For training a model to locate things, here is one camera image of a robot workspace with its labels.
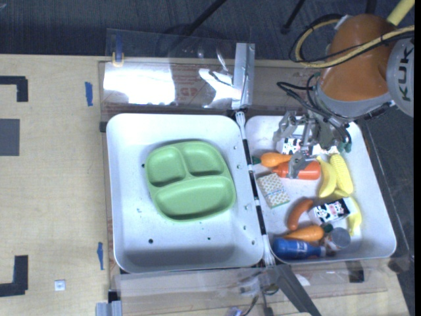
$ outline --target yellow hose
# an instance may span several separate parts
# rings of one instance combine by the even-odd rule
[[[400,0],[395,9],[387,17],[387,21],[397,26],[415,5],[415,0]]]

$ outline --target brown sausage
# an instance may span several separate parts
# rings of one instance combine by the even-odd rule
[[[289,214],[288,220],[287,220],[287,227],[290,230],[296,230],[298,228],[298,220],[300,219],[300,216],[305,212],[308,211],[313,206],[313,200],[311,199],[305,199],[298,203],[291,213]]]

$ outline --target table surface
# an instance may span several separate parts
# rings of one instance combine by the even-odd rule
[[[28,290],[0,298],[1,315],[94,315],[95,304],[107,300],[109,241],[99,131],[99,62],[107,60],[0,56],[0,76],[29,81],[29,102],[16,102],[16,86],[0,86],[0,118],[20,119],[20,155],[0,157],[0,282],[12,281],[14,256],[29,258]],[[93,86],[92,106],[85,82]],[[396,274],[387,266],[379,273],[379,291],[313,298],[314,304],[323,315],[408,315]],[[66,289],[55,291],[55,280],[65,280]],[[272,307],[276,315],[297,313],[288,301]],[[226,308],[182,314],[225,315]],[[250,315],[263,315],[262,308],[256,306]]]

